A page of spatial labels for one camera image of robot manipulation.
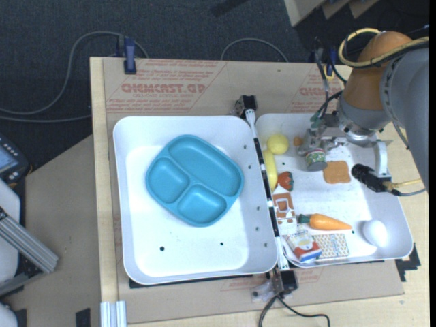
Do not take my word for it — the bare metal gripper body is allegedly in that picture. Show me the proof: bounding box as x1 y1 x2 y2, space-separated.
307 113 379 149

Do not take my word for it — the green and white can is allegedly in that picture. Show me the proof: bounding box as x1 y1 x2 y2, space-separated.
304 148 328 172

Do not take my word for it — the orange toast slice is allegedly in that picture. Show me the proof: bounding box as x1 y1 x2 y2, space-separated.
322 160 352 185

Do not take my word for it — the yellow lemon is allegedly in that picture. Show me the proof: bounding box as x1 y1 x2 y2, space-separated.
266 134 290 155

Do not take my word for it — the red strawberry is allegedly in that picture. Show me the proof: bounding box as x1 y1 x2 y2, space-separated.
277 171 295 192

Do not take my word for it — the yellow banana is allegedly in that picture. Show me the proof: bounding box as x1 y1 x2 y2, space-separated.
261 149 279 193

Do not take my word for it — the thin black and white rod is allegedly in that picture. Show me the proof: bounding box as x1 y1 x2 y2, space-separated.
245 108 291 270

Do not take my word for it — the white plastic tray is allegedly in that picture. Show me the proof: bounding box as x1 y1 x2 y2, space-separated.
112 115 279 285
255 113 415 269

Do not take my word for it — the brown and white carton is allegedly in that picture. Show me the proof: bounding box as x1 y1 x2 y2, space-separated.
271 184 298 236

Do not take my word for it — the orange carrot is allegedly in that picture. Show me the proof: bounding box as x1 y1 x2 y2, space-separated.
298 213 352 232

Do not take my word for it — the white egg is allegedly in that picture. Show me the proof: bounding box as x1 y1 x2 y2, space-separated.
362 219 389 248

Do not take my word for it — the orange patterned packet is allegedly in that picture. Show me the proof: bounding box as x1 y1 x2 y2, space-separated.
312 232 351 260

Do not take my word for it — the red and white carton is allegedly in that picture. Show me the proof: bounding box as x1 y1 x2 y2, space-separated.
284 229 323 264

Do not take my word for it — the blue divided plate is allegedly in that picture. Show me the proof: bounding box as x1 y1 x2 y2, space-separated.
145 134 245 228

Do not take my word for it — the brown cardboard board red print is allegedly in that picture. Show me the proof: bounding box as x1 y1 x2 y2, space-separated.
102 58 406 325

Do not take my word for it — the black cylinder on white bracket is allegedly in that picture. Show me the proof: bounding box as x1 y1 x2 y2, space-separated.
350 140 393 193

